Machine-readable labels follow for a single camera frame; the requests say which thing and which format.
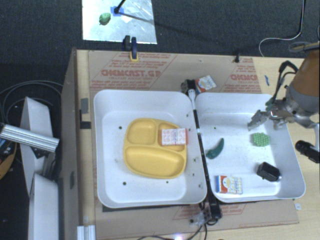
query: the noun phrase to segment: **cardboard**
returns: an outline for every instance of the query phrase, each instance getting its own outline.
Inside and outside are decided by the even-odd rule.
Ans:
[[[141,52],[139,61],[131,62],[128,52],[73,51],[62,94],[65,239],[71,239],[77,224],[95,225],[98,240],[188,233],[198,229],[190,225],[190,217],[200,211],[198,205],[129,210],[102,206],[97,197],[92,102],[102,89],[179,91],[184,80],[208,75],[217,85],[210,92],[261,93],[253,59],[249,57],[235,63],[232,56]],[[80,111],[81,99],[89,100],[85,113]],[[69,189],[72,172],[74,187]],[[221,209],[222,219],[208,227],[209,231],[299,222],[292,200],[224,204]]]

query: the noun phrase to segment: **white tray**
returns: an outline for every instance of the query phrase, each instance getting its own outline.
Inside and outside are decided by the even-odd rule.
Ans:
[[[102,90],[94,97],[97,193],[110,208],[200,203],[207,195],[193,109],[180,92]],[[135,119],[154,118],[187,128],[187,163],[173,179],[131,172],[123,159],[127,127]]]
[[[202,93],[196,108],[205,151],[214,148],[221,138],[224,147],[218,157],[206,159],[214,195],[225,203],[275,199],[294,199],[304,195],[306,185],[287,129],[274,130],[273,122],[248,131],[247,123],[257,110],[263,110],[271,98],[267,94]],[[254,146],[251,135],[265,133],[270,145]],[[281,180],[270,182],[257,175],[259,164],[267,162],[280,170]],[[217,192],[215,177],[242,178],[243,194]]]

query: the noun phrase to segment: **black carpet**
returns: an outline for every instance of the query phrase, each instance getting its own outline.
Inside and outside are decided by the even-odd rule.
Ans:
[[[264,38],[297,34],[302,0],[152,0],[157,45],[139,51],[260,56]],[[294,41],[262,44],[266,57],[301,57],[293,42],[316,42],[320,0],[306,0],[302,34]],[[72,47],[121,50],[121,44],[82,40],[82,0],[0,0],[0,92],[29,80],[63,83]],[[59,101],[41,87],[21,88],[8,104],[24,96],[50,100],[55,135],[59,136]],[[22,104],[9,114],[18,125]],[[22,165],[0,181],[0,240],[27,239],[28,196]]]

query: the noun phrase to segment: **robotic hand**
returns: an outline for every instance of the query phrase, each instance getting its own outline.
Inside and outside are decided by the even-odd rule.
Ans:
[[[282,76],[286,67],[291,67],[293,72]],[[295,74],[295,77],[290,85],[286,86],[285,97],[277,99],[287,74]],[[310,119],[312,115],[319,113],[319,43],[317,49],[309,52],[299,70],[290,61],[281,64],[275,93],[265,105],[266,111],[258,110],[251,118],[251,122],[247,124],[248,130],[262,125],[266,120],[272,120],[275,129],[293,122],[307,129],[314,129],[315,145],[299,140],[295,148],[310,160],[319,163],[319,123]]]

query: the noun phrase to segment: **yellow plate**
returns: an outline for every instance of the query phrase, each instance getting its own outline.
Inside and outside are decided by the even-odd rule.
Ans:
[[[177,125],[139,118],[128,126],[123,147],[125,165],[134,173],[157,179],[178,177],[186,168],[187,145],[162,146],[160,132]]]

